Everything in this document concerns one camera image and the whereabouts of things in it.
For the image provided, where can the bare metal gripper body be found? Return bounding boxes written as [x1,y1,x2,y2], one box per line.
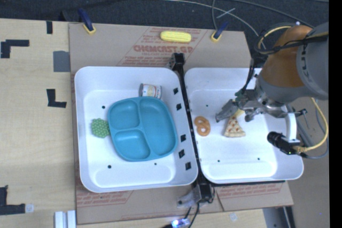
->
[235,89,288,119]

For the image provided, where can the yellow corn cob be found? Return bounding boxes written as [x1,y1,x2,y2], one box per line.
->
[160,30,192,43]

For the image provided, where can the orange pretzel biscuit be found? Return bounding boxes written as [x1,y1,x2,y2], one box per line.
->
[193,115,212,137]

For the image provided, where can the black block with thin wires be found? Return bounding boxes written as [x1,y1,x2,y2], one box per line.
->
[167,52,186,72]
[177,181,216,208]

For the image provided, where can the pale yellow toy food piece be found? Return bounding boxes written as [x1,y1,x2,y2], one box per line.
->
[231,98,245,118]

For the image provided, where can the blue divided plate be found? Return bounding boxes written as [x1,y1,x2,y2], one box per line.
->
[107,96,179,162]

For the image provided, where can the pizza slice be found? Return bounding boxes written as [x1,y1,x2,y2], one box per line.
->
[223,114,246,138]

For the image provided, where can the brown cardboard board red print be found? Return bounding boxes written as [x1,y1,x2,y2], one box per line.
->
[68,22,294,225]

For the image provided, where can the white plastic tray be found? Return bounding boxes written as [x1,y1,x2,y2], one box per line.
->
[184,67,305,184]
[74,66,199,193]

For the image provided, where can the black cylinder on white bracket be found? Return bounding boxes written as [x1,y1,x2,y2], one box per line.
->
[267,111,301,156]

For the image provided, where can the small white can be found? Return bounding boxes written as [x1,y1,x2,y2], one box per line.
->
[138,83,163,100]

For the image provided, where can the green grapes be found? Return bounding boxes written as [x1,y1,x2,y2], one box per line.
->
[91,117,111,139]

